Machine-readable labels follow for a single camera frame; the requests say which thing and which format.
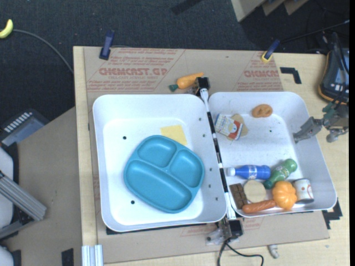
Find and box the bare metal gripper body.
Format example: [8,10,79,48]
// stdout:
[321,104,350,130]

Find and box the white plastic tray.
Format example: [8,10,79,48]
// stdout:
[207,90,338,219]
[92,93,229,233]

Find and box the orange pretzel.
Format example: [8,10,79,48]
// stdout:
[251,104,273,119]

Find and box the green bottle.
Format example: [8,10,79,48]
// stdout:
[263,158,298,190]

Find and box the white can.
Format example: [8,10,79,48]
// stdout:
[292,178,315,204]

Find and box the tan bread slice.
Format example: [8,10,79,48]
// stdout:
[226,113,250,141]

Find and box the blue bottle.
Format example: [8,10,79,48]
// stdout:
[226,164,271,181]

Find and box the orange pumpkin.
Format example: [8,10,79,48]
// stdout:
[271,180,298,211]

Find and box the white red and blue carton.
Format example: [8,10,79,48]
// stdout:
[214,113,244,141]

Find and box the round beige biscuit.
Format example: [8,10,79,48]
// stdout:
[242,179,267,204]

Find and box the thin black and white rod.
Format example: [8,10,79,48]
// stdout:
[200,88,237,221]

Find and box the orange sausage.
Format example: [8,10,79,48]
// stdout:
[242,199,277,214]

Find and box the brown chocolate bar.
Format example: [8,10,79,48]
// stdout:
[229,183,249,210]

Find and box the orange carrot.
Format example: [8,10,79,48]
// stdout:
[168,71,205,92]

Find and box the yellow cheese slice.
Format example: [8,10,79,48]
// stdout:
[160,124,189,147]

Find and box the blue divided plate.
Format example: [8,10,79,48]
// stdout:
[123,134,206,214]

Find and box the brown cardboard board red print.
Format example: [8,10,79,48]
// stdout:
[83,47,331,264]

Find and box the yellow banana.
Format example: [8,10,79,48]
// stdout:
[0,18,14,39]

